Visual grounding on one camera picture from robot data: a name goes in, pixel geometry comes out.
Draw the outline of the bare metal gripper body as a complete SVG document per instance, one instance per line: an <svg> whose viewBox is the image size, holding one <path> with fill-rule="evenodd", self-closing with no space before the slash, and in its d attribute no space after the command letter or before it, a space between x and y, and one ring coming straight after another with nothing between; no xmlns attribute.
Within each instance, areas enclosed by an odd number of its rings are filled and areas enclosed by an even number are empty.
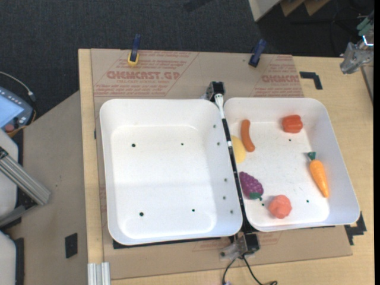
<svg viewBox="0 0 380 285"><path fill-rule="evenodd" d="M360 40L357 44L360 50L372 50L373 49L373 30L368 30L360 34Z"/></svg>

